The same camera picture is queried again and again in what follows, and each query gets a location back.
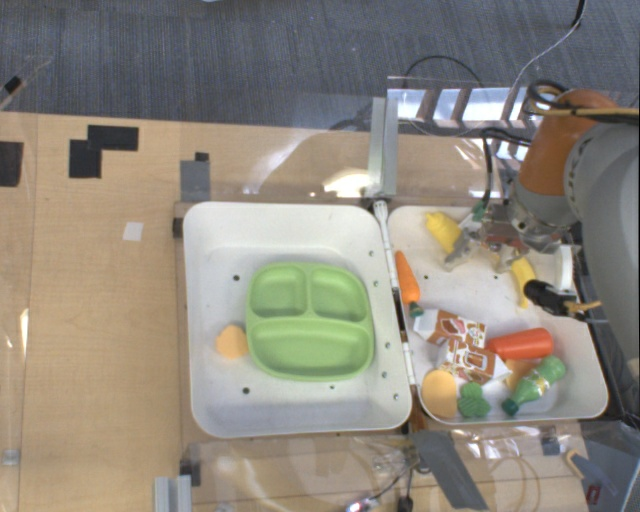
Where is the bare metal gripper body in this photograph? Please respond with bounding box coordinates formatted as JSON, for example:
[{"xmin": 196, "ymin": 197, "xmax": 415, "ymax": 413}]
[{"xmin": 467, "ymin": 200, "xmax": 571, "ymax": 254}]

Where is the yellow banana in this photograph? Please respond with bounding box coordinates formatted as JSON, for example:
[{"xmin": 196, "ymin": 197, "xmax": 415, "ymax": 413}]
[{"xmin": 510, "ymin": 255, "xmax": 537, "ymax": 309}]

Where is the white plastic tray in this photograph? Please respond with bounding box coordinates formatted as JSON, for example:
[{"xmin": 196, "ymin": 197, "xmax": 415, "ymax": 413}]
[
  {"xmin": 182, "ymin": 201, "xmax": 414, "ymax": 440},
  {"xmin": 387, "ymin": 204, "xmax": 610, "ymax": 427}
]

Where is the orange carrot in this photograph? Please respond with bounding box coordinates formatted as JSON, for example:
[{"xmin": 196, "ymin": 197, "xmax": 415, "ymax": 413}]
[{"xmin": 394, "ymin": 250, "xmax": 426, "ymax": 319}]

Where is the thin black and white rod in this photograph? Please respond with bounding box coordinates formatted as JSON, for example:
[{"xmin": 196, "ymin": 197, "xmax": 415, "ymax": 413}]
[{"xmin": 373, "ymin": 199, "xmax": 417, "ymax": 387}]

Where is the brown and white carton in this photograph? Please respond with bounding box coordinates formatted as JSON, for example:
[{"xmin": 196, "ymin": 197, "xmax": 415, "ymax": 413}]
[
  {"xmin": 413, "ymin": 308, "xmax": 488, "ymax": 352},
  {"xmin": 433, "ymin": 343, "xmax": 514, "ymax": 387}
]

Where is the orange bottle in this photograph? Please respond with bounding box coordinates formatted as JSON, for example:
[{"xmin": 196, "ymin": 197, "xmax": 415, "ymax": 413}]
[{"xmin": 486, "ymin": 327, "xmax": 555, "ymax": 362}]

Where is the orange pizza slice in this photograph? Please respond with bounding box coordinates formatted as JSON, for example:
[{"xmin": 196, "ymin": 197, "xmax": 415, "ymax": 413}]
[{"xmin": 504, "ymin": 358, "xmax": 537, "ymax": 392}]

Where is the green bottle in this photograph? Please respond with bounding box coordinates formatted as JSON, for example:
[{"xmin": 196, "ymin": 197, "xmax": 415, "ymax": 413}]
[{"xmin": 500, "ymin": 354, "xmax": 568, "ymax": 417}]

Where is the large orange round biscuit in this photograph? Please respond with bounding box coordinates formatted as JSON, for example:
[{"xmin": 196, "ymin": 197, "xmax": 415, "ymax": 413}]
[{"xmin": 420, "ymin": 369, "xmax": 460, "ymax": 419}]

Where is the green broccoli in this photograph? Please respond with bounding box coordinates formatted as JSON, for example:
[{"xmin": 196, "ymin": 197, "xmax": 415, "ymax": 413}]
[{"xmin": 457, "ymin": 381, "xmax": 492, "ymax": 419}]

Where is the green divided plate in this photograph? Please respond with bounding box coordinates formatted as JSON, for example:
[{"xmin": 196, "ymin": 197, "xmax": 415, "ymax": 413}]
[{"xmin": 245, "ymin": 262, "xmax": 377, "ymax": 383}]

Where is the small orange round biscuit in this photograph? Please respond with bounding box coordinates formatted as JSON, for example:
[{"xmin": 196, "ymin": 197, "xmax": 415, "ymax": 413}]
[{"xmin": 215, "ymin": 324, "xmax": 250, "ymax": 360}]

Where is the black cylinder on white bracket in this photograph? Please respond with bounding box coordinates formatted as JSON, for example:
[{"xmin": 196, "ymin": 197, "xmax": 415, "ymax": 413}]
[{"xmin": 523, "ymin": 244, "xmax": 578, "ymax": 317}]

